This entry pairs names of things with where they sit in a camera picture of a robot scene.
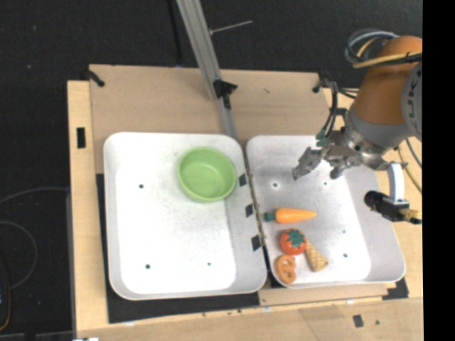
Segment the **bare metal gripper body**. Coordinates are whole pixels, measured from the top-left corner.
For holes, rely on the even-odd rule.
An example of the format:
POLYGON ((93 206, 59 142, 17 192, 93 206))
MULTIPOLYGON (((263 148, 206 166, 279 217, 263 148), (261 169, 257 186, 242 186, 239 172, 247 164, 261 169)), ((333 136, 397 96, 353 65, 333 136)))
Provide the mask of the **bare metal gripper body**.
POLYGON ((317 147, 321 157, 338 171, 360 165, 374 171, 385 171, 390 167, 390 162, 383 158, 388 148, 376 146, 352 128, 332 131, 317 139, 317 147))

